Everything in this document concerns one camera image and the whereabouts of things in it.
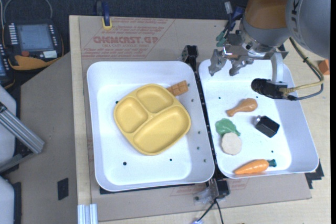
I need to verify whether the orange block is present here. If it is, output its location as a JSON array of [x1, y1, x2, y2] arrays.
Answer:
[[317, 58, 330, 76]]

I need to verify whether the beige round toy slice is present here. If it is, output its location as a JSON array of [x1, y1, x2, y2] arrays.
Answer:
[[220, 132, 243, 156]]

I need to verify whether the orange toy chicken drumstick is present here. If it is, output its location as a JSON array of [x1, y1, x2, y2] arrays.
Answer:
[[226, 98, 259, 118]]

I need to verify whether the green toy lettuce leaf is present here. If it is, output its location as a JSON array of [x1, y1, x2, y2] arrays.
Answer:
[[215, 118, 241, 137]]

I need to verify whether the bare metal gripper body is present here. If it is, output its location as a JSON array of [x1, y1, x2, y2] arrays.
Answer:
[[222, 33, 279, 61]]

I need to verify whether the yellow divided plate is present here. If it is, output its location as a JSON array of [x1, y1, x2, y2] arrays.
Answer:
[[113, 83, 192, 156]]

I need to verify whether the thin black rod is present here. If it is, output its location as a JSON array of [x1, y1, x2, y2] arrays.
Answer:
[[192, 59, 219, 182]]

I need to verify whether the white plastic tray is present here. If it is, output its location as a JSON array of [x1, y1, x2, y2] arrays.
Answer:
[[197, 56, 320, 180], [86, 60, 216, 193]]

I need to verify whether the orange toy carrot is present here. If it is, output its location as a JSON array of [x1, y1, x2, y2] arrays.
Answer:
[[234, 158, 277, 176]]

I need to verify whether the black cylinder on white bracket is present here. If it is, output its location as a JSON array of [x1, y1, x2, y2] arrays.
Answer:
[[250, 50, 290, 100]]

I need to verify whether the brown cardboard board, red print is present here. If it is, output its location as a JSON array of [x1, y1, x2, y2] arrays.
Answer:
[[78, 16, 313, 222]]

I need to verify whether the brown chocolate biscuit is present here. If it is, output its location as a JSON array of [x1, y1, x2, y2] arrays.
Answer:
[[166, 80, 190, 96]]

